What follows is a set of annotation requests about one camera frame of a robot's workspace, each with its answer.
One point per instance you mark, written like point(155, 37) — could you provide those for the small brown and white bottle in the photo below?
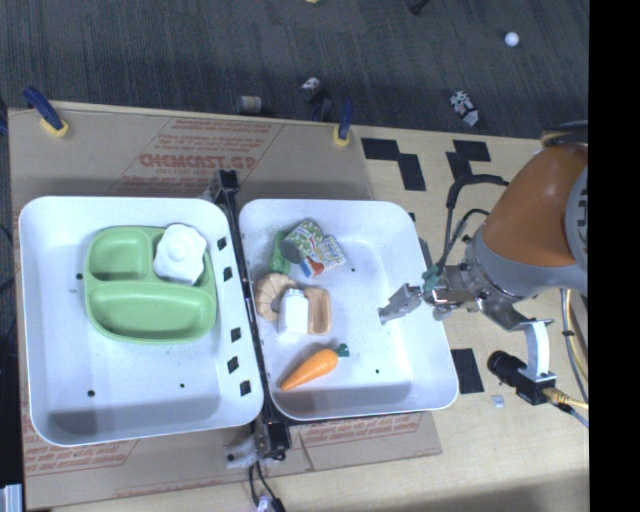
point(310, 88)

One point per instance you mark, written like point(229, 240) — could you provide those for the thin black rod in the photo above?
point(248, 305)

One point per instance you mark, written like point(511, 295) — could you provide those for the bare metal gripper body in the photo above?
point(457, 292)

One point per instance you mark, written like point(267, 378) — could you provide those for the black cylinder on white bracket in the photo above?
point(520, 375)

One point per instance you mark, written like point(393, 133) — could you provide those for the orange carrot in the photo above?
point(312, 368)

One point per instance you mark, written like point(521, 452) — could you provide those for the white fried egg toy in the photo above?
point(179, 255)

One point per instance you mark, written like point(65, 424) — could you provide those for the black and white milk carton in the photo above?
point(464, 106)

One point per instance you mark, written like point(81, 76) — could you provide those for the tan bread slice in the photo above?
point(320, 310)

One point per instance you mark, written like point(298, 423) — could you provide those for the green broccoli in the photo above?
point(278, 257)

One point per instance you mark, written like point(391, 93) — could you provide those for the tan croissant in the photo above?
point(267, 295)

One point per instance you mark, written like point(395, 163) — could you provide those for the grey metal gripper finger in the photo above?
point(392, 311)
point(409, 292)

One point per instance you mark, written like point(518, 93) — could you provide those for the white carton blue orange print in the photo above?
point(327, 256)

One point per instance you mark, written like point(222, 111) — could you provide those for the white plastic tray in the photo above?
point(400, 350)
point(135, 390)

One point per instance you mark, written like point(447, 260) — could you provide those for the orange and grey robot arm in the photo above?
point(530, 215)

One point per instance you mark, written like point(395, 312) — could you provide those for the white ball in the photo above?
point(511, 39)

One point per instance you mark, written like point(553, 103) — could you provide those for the brown cardboard board red print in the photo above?
point(190, 150)

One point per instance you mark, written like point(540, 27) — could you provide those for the green printed can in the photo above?
point(300, 240)

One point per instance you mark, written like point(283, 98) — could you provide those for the green divided plate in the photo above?
point(145, 310)

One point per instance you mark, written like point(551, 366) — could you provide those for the small grey can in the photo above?
point(249, 103)

